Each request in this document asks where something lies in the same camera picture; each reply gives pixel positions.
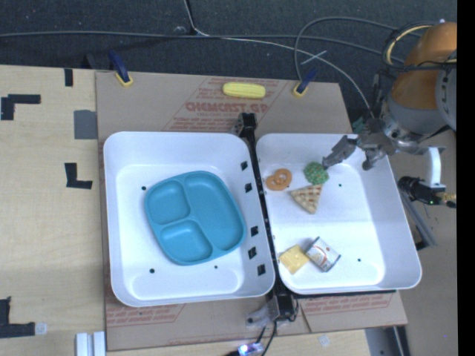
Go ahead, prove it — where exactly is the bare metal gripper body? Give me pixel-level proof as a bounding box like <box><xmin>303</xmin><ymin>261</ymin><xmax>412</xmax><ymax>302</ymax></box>
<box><xmin>356</xmin><ymin>116</ymin><xmax>424</xmax><ymax>156</ymax></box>

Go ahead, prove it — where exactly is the orange pretzel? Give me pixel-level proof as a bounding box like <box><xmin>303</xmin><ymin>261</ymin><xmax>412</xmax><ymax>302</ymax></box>
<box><xmin>265</xmin><ymin>168</ymin><xmax>293</xmax><ymax>191</ymax></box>

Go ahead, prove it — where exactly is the blue divided plate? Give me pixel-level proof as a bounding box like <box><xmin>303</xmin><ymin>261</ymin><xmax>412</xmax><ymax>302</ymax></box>
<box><xmin>143</xmin><ymin>170</ymin><xmax>246</xmax><ymax>266</ymax></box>

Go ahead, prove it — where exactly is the white plastic tray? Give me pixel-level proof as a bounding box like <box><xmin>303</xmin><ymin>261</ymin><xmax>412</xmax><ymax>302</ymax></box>
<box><xmin>102</xmin><ymin>131</ymin><xmax>276</xmax><ymax>308</ymax></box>
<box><xmin>255</xmin><ymin>132</ymin><xmax>423</xmax><ymax>295</ymax></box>

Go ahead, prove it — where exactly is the black block with wires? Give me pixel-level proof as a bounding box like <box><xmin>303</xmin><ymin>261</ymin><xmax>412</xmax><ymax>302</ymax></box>
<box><xmin>272</xmin><ymin>290</ymin><xmax>298</xmax><ymax>322</ymax></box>
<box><xmin>235</xmin><ymin>112</ymin><xmax>258</xmax><ymax>139</ymax></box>

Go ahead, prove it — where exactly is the yellow cheese slice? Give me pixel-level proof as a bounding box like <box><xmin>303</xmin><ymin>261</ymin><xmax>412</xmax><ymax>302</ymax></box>
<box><xmin>278</xmin><ymin>244</ymin><xmax>311</xmax><ymax>275</ymax></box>

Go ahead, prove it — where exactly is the green broccoli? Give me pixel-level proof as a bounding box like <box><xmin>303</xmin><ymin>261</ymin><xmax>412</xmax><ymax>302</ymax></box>
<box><xmin>303</xmin><ymin>161</ymin><xmax>330</xmax><ymax>185</ymax></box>

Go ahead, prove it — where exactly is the thin black rod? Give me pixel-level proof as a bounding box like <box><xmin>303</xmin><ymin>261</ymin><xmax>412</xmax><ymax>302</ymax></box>
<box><xmin>249</xmin><ymin>133</ymin><xmax>280</xmax><ymax>292</ymax></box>

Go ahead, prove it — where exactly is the pizza slice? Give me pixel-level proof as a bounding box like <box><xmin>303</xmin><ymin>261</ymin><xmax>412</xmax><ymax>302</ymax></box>
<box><xmin>289</xmin><ymin>184</ymin><xmax>323</xmax><ymax>215</ymax></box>

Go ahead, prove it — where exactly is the black cylinder on white bracket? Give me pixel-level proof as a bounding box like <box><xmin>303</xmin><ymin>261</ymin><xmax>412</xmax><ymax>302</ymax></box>
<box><xmin>397</xmin><ymin>145</ymin><xmax>448</xmax><ymax>204</ymax></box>

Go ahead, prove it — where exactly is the small white can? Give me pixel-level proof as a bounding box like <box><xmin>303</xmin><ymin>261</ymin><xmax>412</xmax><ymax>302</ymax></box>
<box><xmin>304</xmin><ymin>236</ymin><xmax>341</xmax><ymax>273</ymax></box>

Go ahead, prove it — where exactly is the brown cardboard board red print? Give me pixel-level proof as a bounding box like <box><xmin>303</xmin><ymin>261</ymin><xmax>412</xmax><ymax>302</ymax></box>
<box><xmin>94</xmin><ymin>70</ymin><xmax>408</xmax><ymax>352</ymax></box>

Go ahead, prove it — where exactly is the yellow corn cob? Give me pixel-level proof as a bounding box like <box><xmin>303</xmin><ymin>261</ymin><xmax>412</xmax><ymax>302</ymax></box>
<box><xmin>221</xmin><ymin>82</ymin><xmax>267</xmax><ymax>99</ymax></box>

